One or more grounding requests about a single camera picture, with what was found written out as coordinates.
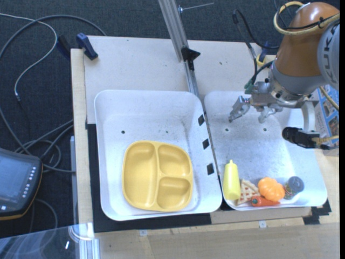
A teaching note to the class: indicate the tan lattice waffle slice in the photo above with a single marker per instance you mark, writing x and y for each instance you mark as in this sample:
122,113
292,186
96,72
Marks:
247,193

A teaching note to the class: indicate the yellow squeeze bottle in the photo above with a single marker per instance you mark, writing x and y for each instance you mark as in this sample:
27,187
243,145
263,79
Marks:
231,182

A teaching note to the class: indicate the blue printed carton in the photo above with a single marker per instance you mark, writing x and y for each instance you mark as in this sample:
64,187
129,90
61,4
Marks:
327,112

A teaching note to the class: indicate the white plastic tray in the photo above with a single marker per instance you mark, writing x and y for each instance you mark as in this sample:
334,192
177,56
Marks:
258,150
151,112

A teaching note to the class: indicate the small grey can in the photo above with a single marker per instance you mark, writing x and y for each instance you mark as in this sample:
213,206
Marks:
293,186

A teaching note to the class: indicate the yellow divided plate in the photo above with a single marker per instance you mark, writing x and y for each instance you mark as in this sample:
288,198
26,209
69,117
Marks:
157,175

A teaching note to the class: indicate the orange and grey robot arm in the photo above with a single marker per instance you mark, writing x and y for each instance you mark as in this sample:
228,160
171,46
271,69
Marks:
302,53

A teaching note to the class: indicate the orange pumpkin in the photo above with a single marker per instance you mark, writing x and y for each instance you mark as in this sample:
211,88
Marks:
270,189

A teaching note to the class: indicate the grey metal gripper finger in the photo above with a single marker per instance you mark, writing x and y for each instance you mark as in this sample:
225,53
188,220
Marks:
265,115
240,108

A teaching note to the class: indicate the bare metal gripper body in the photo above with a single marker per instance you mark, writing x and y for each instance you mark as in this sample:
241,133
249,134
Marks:
261,94

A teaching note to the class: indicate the orange carrot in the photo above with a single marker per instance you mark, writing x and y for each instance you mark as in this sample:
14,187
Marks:
265,201

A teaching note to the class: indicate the black cylinder on white bracket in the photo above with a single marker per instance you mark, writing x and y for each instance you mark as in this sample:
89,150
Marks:
297,137

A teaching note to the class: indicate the pale wood board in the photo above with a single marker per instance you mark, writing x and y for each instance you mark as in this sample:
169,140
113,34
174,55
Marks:
134,69

